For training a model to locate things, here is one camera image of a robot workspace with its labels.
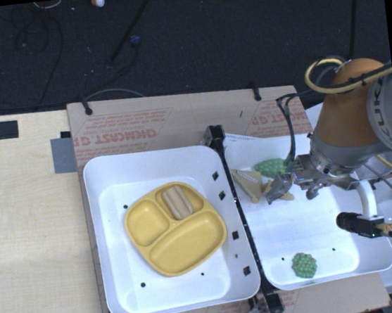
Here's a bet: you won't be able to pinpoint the black block with wires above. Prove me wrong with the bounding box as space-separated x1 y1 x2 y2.
202 123 227 149
261 291 285 313

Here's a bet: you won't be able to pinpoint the white plastic tray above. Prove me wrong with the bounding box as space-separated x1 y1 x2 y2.
81 138 265 313
220 114 392 297

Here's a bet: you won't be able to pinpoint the thin black rod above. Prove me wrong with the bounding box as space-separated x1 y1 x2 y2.
212 134 279 305

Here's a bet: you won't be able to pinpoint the brown cardboard board red print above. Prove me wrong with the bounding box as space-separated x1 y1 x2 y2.
65 67 392 313

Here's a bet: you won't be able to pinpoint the yellow toy pizza slice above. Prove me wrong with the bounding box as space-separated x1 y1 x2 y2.
229 161 296 208

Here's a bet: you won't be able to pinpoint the yellow divided plate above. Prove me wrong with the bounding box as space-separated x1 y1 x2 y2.
119 175 233 283

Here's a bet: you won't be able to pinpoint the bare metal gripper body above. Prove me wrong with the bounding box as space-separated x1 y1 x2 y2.
289 148 361 198

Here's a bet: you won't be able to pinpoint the black cylinder on white bracket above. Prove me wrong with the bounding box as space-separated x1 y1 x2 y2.
331 177 388 243

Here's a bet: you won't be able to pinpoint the green toy grapes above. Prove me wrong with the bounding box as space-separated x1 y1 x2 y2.
253 155 289 181
289 250 320 281

